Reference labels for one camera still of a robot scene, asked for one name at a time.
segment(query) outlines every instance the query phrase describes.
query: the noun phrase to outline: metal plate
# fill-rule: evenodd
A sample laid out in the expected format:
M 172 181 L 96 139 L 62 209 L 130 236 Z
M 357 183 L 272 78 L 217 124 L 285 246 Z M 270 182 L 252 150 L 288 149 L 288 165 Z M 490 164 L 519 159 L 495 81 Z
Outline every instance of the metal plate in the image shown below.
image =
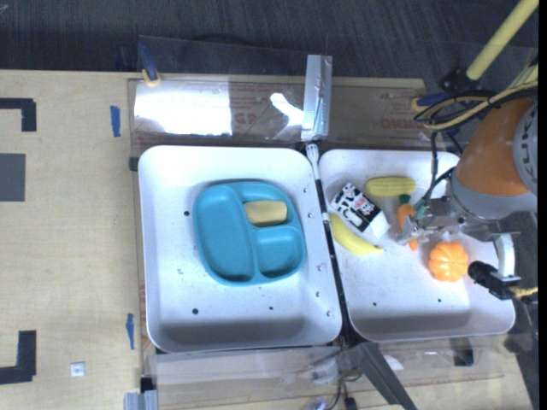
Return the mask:
M 308 160 L 291 149 L 156 146 L 138 164 L 147 327 L 167 352 L 317 345 L 342 321 Z M 211 278 L 197 252 L 191 210 L 213 184 L 262 180 L 291 199 L 307 259 L 280 281 L 231 287 Z
M 431 153 L 393 150 L 335 149 L 320 158 L 320 175 L 327 200 L 345 182 L 361 190 L 379 176 L 409 176 L 417 184 L 414 203 L 431 181 Z M 455 155 L 439 153 L 439 174 L 453 167 Z M 442 196 L 440 184 L 433 196 Z M 395 241 L 398 232 L 394 197 L 369 196 L 385 212 L 390 230 L 378 241 L 380 255 L 359 257 L 335 242 L 344 293 L 352 325 L 363 337 L 376 342 L 502 334 L 515 321 L 511 301 L 500 301 L 468 275 L 456 283 L 434 279 L 427 268 L 429 253 L 439 238 L 420 243 L 412 252 Z M 471 261 L 497 266 L 493 243 L 481 243 L 456 234 Z

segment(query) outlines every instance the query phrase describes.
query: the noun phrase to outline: toy carrot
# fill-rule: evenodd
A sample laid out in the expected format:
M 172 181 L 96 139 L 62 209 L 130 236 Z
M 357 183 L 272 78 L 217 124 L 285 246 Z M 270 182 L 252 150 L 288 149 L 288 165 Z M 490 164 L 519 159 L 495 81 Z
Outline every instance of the toy carrot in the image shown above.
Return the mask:
M 407 219 L 407 216 L 413 216 L 416 214 L 412 205 L 409 204 L 410 196 L 409 195 L 400 195 L 399 202 L 401 205 L 397 208 L 397 221 L 399 222 L 399 227 L 403 229 L 404 221 Z M 413 252 L 418 249 L 418 240 L 413 238 L 409 241 L 409 246 Z

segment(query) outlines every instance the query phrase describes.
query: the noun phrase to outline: beige tabletop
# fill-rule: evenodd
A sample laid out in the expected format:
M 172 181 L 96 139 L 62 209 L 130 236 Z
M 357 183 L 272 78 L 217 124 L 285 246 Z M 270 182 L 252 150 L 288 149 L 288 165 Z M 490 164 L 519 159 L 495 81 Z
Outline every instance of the beige tabletop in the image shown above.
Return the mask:
M 0 153 L 26 155 L 25 201 L 0 202 L 0 367 L 16 364 L 19 331 L 37 332 L 37 373 L 32 382 L 0 385 L 2 410 L 122 409 L 124 394 L 138 391 L 142 353 L 127 101 L 127 81 L 135 77 L 0 72 L 0 97 L 32 98 L 38 118 L 36 132 L 21 132 L 21 112 L 0 110 Z M 111 106 L 121 112 L 117 138 Z M 72 376 L 71 365 L 80 362 L 85 375 Z M 531 408 L 515 357 L 499 354 L 498 365 L 501 377 L 408 392 L 418 408 Z M 375 391 L 355 397 L 360 408 L 385 403 Z M 306 401 L 223 408 L 291 409 Z

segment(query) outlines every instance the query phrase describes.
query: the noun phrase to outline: dark background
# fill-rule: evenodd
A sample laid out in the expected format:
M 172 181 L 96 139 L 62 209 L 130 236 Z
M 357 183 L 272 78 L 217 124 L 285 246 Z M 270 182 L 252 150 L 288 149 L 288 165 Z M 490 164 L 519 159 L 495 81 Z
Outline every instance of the dark background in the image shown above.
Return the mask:
M 422 78 L 435 92 L 442 76 L 473 60 L 518 1 L 0 0 L 0 68 L 133 70 L 139 36 L 145 35 L 328 53 L 334 76 Z M 483 85 L 496 91 L 507 86 L 537 49 L 538 31 L 536 11 Z M 121 50 L 127 53 L 122 63 Z M 533 217 L 517 214 L 507 223 L 522 232 L 515 245 L 518 270 L 526 284 L 537 285 Z M 535 309 L 532 319 L 537 317 Z M 511 348 L 538 408 L 538 343 L 523 320 L 512 331 Z

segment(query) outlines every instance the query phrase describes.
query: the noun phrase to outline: blue plate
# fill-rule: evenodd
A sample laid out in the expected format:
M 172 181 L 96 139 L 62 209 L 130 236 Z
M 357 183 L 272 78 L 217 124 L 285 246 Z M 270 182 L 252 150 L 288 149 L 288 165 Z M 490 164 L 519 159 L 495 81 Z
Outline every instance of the blue plate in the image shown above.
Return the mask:
M 274 200 L 287 206 L 280 225 L 249 222 L 244 203 Z M 297 210 L 278 187 L 258 181 L 213 185 L 193 207 L 194 235 L 203 265 L 223 284 L 265 284 L 297 272 L 306 260 L 306 243 Z

